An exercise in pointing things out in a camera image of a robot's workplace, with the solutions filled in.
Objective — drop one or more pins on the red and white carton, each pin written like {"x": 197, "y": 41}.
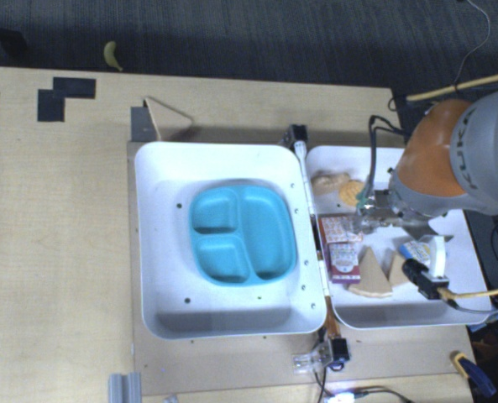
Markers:
{"x": 334, "y": 230}

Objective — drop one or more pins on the small tan pizza slice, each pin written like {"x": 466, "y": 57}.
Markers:
{"x": 399, "y": 272}

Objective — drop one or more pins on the white and blue packet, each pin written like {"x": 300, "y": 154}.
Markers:
{"x": 416, "y": 250}

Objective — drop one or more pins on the yellow banana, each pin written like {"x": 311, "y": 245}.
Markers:
{"x": 111, "y": 55}

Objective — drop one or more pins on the purple and red carton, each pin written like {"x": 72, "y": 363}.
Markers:
{"x": 343, "y": 263}

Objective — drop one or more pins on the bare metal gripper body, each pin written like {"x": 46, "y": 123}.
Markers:
{"x": 384, "y": 216}

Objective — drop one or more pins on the orange round biscuit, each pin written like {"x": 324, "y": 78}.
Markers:
{"x": 349, "y": 193}

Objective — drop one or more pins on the pale wooden triangle frame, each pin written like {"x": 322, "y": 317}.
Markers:
{"x": 181, "y": 118}

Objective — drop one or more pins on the beige toy bread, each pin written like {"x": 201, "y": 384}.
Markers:
{"x": 325, "y": 181}

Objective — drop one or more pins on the white plastic tray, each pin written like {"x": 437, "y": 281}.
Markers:
{"x": 408, "y": 313}
{"x": 164, "y": 242}

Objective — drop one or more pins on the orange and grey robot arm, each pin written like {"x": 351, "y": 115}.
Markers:
{"x": 454, "y": 158}

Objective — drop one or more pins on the blue divided plate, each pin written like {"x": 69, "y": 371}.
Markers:
{"x": 265, "y": 229}

